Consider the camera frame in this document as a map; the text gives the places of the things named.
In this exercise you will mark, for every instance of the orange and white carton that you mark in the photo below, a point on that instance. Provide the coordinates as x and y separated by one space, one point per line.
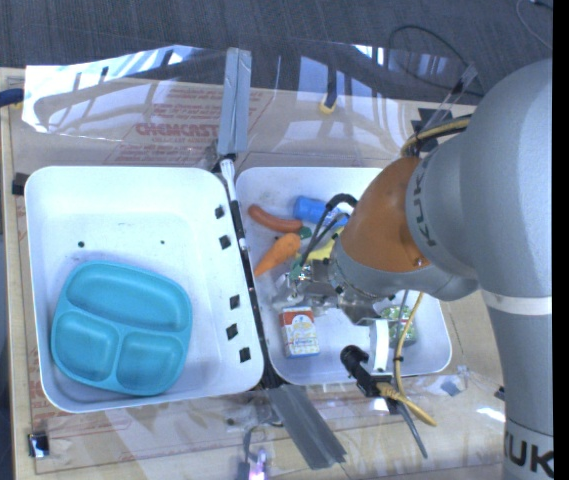
299 332

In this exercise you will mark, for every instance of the orange toy carrot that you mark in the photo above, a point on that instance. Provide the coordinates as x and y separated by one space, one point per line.
279 253

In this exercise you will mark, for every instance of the black cylinder on white bracket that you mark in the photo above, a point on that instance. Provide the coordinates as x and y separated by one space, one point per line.
360 368

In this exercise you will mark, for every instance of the white plastic tray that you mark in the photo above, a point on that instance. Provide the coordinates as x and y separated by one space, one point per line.
129 208
339 353

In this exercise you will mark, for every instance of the blue divided plate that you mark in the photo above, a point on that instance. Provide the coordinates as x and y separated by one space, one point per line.
119 328

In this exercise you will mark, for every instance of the yellow banana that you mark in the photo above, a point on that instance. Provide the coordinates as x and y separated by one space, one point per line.
321 252

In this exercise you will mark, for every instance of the brown cardboard board red print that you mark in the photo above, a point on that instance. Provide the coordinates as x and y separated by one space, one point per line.
174 128

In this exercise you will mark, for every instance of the red-brown toy sausage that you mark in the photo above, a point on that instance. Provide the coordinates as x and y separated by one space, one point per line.
274 223

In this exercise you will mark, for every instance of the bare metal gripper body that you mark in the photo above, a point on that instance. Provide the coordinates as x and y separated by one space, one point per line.
321 285

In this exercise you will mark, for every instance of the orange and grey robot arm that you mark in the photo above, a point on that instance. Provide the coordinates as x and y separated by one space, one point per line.
489 178

